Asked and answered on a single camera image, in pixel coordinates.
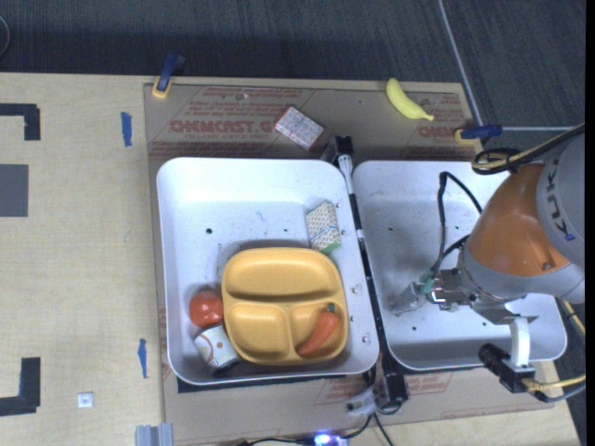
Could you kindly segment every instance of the orange divided plate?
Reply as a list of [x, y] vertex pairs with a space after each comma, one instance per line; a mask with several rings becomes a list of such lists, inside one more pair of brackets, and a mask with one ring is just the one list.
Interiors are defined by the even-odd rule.
[[[327, 361], [345, 347], [348, 313], [335, 264], [308, 248], [242, 251], [225, 266], [221, 284], [225, 327], [238, 354], [263, 365]], [[311, 335], [320, 312], [334, 304], [337, 329], [302, 358], [296, 348]]]

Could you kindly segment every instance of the white tray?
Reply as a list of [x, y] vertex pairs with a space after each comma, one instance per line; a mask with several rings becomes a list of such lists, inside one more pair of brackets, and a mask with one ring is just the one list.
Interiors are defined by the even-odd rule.
[[[438, 175], [451, 172], [476, 196], [489, 200], [507, 174], [479, 176], [462, 162], [364, 162], [353, 172], [353, 187], [364, 227], [365, 245], [377, 290], [382, 323], [393, 357], [415, 371], [482, 366], [480, 346], [491, 342], [510, 351], [508, 326], [496, 326], [467, 306], [454, 312], [434, 304], [395, 316], [389, 296], [417, 281], [436, 260], [440, 243]], [[446, 246], [469, 234], [478, 214], [467, 195], [450, 181], [443, 197]], [[457, 252], [443, 262], [456, 264]], [[531, 360], [554, 360], [566, 349], [566, 332], [555, 299], [530, 294], [507, 304], [530, 324]]]
[[[183, 381], [221, 385], [359, 374], [377, 360], [378, 339], [345, 180], [321, 161], [178, 158], [157, 175], [165, 272], [167, 354]], [[192, 340], [199, 334], [187, 306], [201, 287], [220, 289], [235, 253], [254, 247], [308, 246], [306, 213], [330, 201], [341, 246], [329, 257], [343, 281], [350, 329], [331, 361], [293, 367], [242, 362], [213, 375]]]

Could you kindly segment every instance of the yellow banana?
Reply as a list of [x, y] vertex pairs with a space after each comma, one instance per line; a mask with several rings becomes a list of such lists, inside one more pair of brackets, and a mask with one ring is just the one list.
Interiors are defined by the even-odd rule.
[[395, 78], [390, 78], [387, 83], [387, 96], [390, 103], [405, 117], [409, 119], [434, 120], [434, 116], [425, 112], [416, 102], [411, 100], [401, 88]]

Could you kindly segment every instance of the wooden table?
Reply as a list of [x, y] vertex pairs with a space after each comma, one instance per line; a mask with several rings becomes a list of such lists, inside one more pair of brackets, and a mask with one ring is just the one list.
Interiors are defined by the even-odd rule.
[[[0, 398], [17, 395], [21, 358], [41, 358], [41, 405], [0, 417], [3, 445], [134, 444], [137, 425], [165, 421], [142, 93], [152, 81], [0, 74], [0, 102], [36, 104], [42, 131], [41, 140], [24, 140], [21, 117], [0, 117], [0, 164], [29, 166], [28, 216], [0, 216]], [[132, 116], [130, 147], [120, 112]], [[549, 363], [544, 371], [557, 377]], [[82, 392], [93, 392], [92, 408], [78, 407]], [[565, 402], [388, 431], [400, 445], [578, 444]], [[375, 427], [350, 443], [384, 444]]]

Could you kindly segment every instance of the tomato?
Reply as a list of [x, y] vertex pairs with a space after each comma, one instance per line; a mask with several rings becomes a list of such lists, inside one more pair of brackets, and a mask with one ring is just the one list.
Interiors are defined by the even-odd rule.
[[223, 301], [214, 291], [201, 291], [191, 299], [188, 311], [192, 323], [205, 329], [223, 320]]

